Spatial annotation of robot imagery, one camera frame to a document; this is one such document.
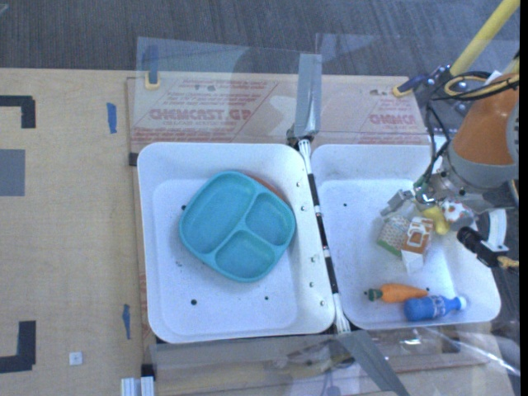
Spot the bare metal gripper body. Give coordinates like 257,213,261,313
413,170,480,206

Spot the white packet with red print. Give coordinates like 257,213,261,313
440,199,476,233

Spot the green and white carton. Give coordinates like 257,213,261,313
376,214,413,257

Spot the yellow banana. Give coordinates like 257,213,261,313
422,204,451,237

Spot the orange and white carton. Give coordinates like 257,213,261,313
399,215,436,276

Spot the white plastic tray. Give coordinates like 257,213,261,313
136,141,337,345
309,143,502,332

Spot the thin black and white rod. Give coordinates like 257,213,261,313
296,138,352,336

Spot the orange carrot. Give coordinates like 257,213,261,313
366,282,429,304

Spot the blue bottle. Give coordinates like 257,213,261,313
403,294,469,323

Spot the orange divided plate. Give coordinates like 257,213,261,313
245,172,291,206

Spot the blue divided plate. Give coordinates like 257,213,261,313
177,169,298,284

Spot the brown cardboard board red print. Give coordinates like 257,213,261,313
125,73,498,373

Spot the black cylinder on white bracket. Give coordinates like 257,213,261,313
455,208,511,269

